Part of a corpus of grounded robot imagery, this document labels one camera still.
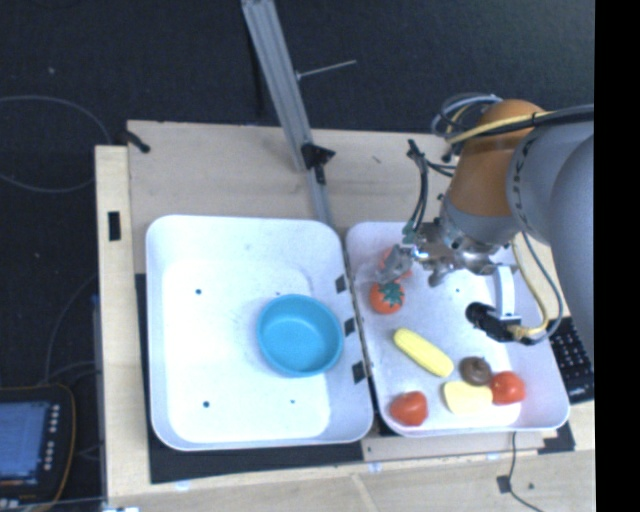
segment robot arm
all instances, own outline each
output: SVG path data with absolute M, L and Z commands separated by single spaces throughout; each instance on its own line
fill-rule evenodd
M 496 275 L 491 256 L 524 232 L 550 246 L 593 361 L 593 108 L 548 113 L 522 100 L 499 101 L 476 129 L 451 141 L 461 139 L 439 216 L 405 233 L 379 280 L 395 279 L 413 261 L 431 271 L 431 286 L 459 269 Z M 409 156 L 418 161 L 416 151 Z

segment black floor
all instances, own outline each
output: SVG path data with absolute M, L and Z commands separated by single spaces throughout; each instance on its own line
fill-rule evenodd
M 357 61 L 302 79 L 316 128 L 428 132 L 444 99 L 470 91 L 594 102 L 595 0 L 277 6 L 298 71 Z M 96 375 L 55 375 L 95 357 L 93 146 L 121 143 L 129 119 L 275 125 L 262 83 L 240 0 L 0 2 L 0 174 L 18 182 L 0 180 L 0 379 L 72 387 L 82 453 L 65 499 L 102 484 Z

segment black keyboard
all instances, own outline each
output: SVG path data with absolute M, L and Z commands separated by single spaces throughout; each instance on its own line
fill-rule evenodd
M 564 387 L 569 395 L 569 403 L 577 404 L 593 400 L 595 398 L 593 368 L 573 320 L 570 317 L 563 318 L 549 340 Z

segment table top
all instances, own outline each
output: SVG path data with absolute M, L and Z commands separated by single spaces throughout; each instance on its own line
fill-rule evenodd
M 513 499 L 513 503 L 501 499 L 495 483 L 496 474 L 508 472 L 508 433 L 442 436 L 429 442 L 371 435 L 362 440 L 362 463 L 151 484 L 134 283 L 134 275 L 145 269 L 146 228 L 166 213 L 313 218 L 313 212 L 306 177 L 294 170 L 279 128 L 131 121 L 128 129 L 151 151 L 96 148 L 110 504 L 170 510 L 179 503 L 192 510 L 209 510 L 211 500 L 222 500 L 225 510 L 243 510 L 249 503 L 253 510 L 281 510 L 279 503 L 302 493 L 305 498 L 300 503 L 312 510 L 348 509 L 347 504 L 353 510 L 397 510 L 401 486 L 403 503 L 422 503 L 421 496 L 429 489 L 441 497 L 441 509 L 447 510 L 451 494 L 446 498 L 445 489 L 455 492 L 460 482 L 469 482 L 489 508 L 521 506 Z M 440 139 L 424 134 L 316 130 L 314 138 L 316 144 L 336 151 L 326 173 L 334 227 L 340 236 L 359 222 L 403 221 L 411 215 L 419 176 L 405 156 L 409 138 L 431 159 L 438 160 L 445 151 Z M 425 218 L 437 214 L 437 196 L 447 183 L 433 174 Z M 115 234 L 109 230 L 114 213 L 120 221 L 120 232 Z M 537 249 L 550 261 L 546 247 Z M 551 293 L 543 289 L 543 300 Z M 529 492 L 532 501 L 540 499 L 536 504 L 542 508 L 563 486 L 570 489 L 566 510 L 576 503 L 583 504 L 582 510 L 595 504 L 594 404 L 573 406 L 570 425 L 574 452 L 529 456 L 556 433 L 518 434 L 521 474 L 545 481 L 544 492 Z M 542 476 L 546 473 L 542 468 L 550 461 L 566 481 Z M 549 503 L 557 509 L 556 501 Z

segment blue bowl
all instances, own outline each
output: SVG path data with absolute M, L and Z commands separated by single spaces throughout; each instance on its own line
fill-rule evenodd
M 282 295 L 260 312 L 258 344 L 267 362 L 289 377 L 310 377 L 338 361 L 344 345 L 338 319 L 306 295 Z

